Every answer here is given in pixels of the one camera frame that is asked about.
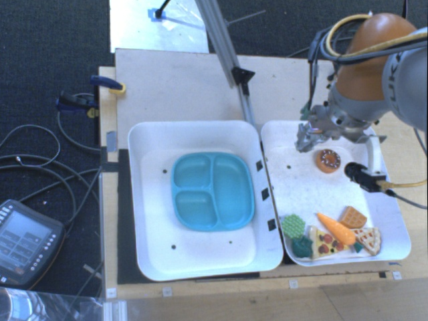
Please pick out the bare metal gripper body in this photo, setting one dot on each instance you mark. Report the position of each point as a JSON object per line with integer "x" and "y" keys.
{"x": 331, "y": 124}

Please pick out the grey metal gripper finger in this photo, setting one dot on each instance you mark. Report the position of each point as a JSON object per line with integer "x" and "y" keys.
{"x": 302, "y": 139}
{"x": 317, "y": 139}

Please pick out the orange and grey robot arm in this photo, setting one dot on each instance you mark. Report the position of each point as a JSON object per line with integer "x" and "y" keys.
{"x": 364, "y": 65}

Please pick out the brown toy doughnut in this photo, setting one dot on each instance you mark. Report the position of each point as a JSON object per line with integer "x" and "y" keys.
{"x": 321, "y": 166}

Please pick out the white plastic tray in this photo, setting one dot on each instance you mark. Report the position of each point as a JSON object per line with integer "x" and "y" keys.
{"x": 150, "y": 212}
{"x": 301, "y": 192}

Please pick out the blue divided plate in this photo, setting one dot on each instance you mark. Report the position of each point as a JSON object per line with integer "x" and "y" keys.
{"x": 230, "y": 186}

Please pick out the orange toy waffle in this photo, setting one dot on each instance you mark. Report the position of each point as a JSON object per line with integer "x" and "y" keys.
{"x": 352, "y": 217}

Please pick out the light green hexagon toy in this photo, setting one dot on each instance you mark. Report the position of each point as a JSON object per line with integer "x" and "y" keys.
{"x": 293, "y": 226}

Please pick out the orange toy carrot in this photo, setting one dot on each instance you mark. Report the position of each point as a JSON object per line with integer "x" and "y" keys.
{"x": 337, "y": 229}

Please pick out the toy pizza slice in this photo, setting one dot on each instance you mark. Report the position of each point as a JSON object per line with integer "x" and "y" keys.
{"x": 322, "y": 246}

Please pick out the dark green toy broccoli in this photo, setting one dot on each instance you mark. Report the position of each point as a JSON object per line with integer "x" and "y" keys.
{"x": 302, "y": 246}

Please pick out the pale wood board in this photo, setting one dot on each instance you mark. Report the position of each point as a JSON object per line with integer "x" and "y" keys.
{"x": 167, "y": 89}

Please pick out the black cylinder on white bracket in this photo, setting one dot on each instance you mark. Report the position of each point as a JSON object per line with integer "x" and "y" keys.
{"x": 362, "y": 176}

